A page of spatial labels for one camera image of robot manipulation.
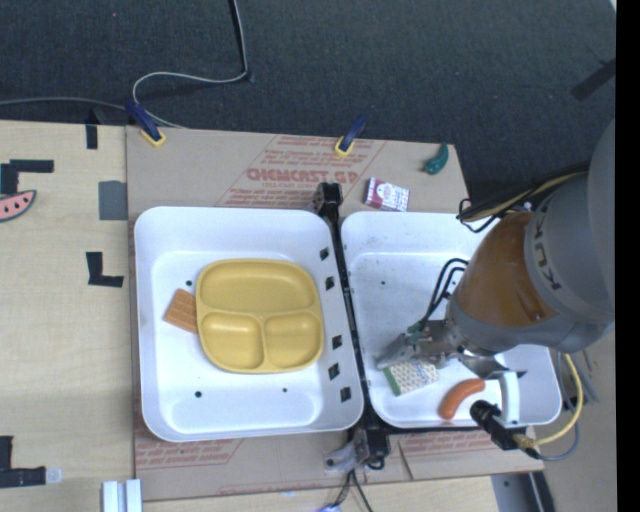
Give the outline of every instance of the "small box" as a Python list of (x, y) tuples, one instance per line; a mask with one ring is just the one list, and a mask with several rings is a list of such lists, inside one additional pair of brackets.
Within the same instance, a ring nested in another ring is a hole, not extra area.
[(378, 210), (406, 212), (409, 206), (409, 191), (386, 181), (371, 178), (364, 204)]

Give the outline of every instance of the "pink watermelon slice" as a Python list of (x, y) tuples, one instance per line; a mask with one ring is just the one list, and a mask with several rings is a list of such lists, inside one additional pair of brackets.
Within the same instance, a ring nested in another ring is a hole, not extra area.
[(35, 190), (26, 190), (10, 196), (0, 196), (0, 222), (15, 219), (26, 212), (36, 198)]

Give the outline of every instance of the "cardboard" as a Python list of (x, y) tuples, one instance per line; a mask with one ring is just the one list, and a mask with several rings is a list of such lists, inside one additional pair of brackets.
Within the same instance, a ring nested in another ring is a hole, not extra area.
[[(326, 137), (165, 129), (167, 141), (151, 146), (126, 131), (130, 232), (131, 331), (134, 390), (139, 404), (133, 225), (154, 206), (308, 208), (321, 182), (341, 184), (342, 215), (370, 209), (369, 179), (410, 191), (408, 211), (457, 213), (467, 197), (455, 148), (437, 175), (422, 172), (440, 144), (357, 140), (342, 159)], [(389, 212), (389, 215), (402, 215)], [(136, 477), (146, 501), (290, 491), (342, 485), (327, 472), (323, 454), (341, 448), (346, 432), (268, 438), (167, 443), (146, 428), (135, 411)], [(368, 470), (363, 482), (406, 482), (542, 468), (520, 452), (502, 452), (487, 434), (473, 431), (393, 435), (384, 469)]]

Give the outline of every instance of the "yellow plate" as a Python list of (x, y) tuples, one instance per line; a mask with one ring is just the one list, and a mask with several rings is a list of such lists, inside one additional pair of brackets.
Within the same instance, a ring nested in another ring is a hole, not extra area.
[(318, 289), (299, 265), (267, 259), (212, 263), (198, 277), (196, 310), (202, 348), (225, 370), (300, 370), (322, 353)]

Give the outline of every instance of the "toy sausage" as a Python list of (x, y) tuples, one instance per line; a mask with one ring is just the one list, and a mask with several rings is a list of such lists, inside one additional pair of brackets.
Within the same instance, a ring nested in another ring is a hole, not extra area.
[(455, 415), (462, 401), (474, 393), (484, 391), (484, 380), (468, 379), (456, 384), (442, 400), (438, 408), (438, 414), (445, 420), (450, 420)]

